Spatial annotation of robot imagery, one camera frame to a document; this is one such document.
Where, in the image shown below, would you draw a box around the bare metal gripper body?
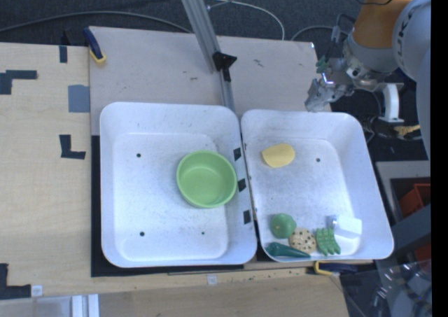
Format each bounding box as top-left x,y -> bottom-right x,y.
316,57 -> 386,102

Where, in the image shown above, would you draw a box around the yellow potato chip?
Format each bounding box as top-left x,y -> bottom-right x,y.
260,143 -> 296,169

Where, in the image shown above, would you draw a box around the white plastic tray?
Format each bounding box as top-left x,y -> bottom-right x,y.
99,101 -> 258,269
239,108 -> 396,263

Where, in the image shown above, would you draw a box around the white carton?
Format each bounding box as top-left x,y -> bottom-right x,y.
325,214 -> 363,240

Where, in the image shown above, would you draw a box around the green round toy vegetable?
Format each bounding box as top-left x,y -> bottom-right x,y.
269,213 -> 298,240

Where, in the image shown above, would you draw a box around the green bowl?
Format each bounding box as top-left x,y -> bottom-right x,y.
176,149 -> 239,209

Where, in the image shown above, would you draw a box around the green toy pea pods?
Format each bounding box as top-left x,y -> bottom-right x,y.
314,227 -> 342,258

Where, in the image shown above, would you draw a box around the beige chocolate chip biscuit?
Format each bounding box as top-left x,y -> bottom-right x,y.
288,227 -> 318,254

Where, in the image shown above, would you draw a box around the dark green toy chili pepper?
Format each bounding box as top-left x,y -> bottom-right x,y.
265,241 -> 312,260

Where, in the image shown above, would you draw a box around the black cylinder on white bracket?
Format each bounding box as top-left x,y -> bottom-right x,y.
362,83 -> 405,139

